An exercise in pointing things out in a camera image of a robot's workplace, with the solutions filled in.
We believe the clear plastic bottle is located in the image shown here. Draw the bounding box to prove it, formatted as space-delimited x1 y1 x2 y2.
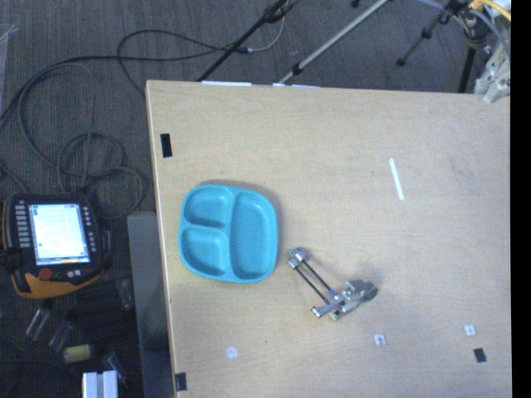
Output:
100 351 128 387
24 307 53 342
48 319 78 352

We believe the black and grey tripod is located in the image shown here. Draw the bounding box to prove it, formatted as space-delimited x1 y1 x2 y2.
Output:
396 0 499 94

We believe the yellow cylinder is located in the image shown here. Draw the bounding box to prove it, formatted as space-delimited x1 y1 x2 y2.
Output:
62 343 96 365

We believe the blue divided plate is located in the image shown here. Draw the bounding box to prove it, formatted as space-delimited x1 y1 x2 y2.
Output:
178 183 279 284

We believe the silver tripod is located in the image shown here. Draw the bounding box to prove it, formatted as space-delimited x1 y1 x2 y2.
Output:
276 0 447 85

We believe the black stand pole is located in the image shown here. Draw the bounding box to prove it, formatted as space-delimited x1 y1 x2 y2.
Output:
195 0 319 82

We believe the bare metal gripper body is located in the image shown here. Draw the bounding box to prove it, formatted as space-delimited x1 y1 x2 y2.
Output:
474 44 512 104

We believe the silver metal rod mechanism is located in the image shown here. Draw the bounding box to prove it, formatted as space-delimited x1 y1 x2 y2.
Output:
287 246 379 322

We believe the white block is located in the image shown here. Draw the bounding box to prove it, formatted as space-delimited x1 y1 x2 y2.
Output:
80 370 119 398

